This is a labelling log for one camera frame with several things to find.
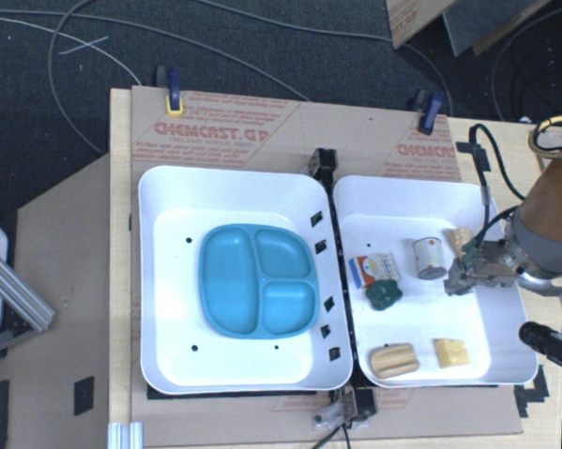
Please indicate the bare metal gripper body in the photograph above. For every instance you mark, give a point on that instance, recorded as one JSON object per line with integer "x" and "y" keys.
{"x": 492, "y": 265}

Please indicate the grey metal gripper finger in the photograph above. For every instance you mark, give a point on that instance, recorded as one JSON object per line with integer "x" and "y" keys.
{"x": 454, "y": 286}
{"x": 459, "y": 266}

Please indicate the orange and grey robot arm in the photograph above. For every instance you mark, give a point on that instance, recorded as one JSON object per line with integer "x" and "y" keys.
{"x": 547, "y": 204}

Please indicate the pale yellow cracker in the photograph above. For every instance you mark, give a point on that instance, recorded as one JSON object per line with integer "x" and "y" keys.
{"x": 459, "y": 238}

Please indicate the white can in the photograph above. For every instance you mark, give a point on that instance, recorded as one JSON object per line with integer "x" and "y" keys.
{"x": 428, "y": 257}

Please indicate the white plastic tray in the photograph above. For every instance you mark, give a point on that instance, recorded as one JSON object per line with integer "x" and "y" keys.
{"x": 422, "y": 315}
{"x": 175, "y": 279}

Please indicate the yellow cheese wedge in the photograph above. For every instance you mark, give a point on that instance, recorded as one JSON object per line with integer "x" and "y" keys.
{"x": 451, "y": 353}

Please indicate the green broccoli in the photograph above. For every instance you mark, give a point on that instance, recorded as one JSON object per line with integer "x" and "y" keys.
{"x": 382, "y": 294}

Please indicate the white, red and blue carton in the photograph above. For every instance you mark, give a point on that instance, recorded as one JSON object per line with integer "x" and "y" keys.
{"x": 372, "y": 269}

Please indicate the beige bread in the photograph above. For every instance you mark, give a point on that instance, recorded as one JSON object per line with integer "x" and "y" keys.
{"x": 393, "y": 361}

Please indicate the blue divided plate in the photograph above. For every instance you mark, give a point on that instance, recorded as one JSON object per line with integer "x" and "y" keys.
{"x": 240, "y": 282}

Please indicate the brown cardboard board, red print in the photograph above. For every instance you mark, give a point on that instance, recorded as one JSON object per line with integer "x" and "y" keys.
{"x": 248, "y": 132}

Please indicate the black cylinder on white bracket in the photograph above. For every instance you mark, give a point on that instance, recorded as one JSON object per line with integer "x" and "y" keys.
{"x": 540, "y": 339}

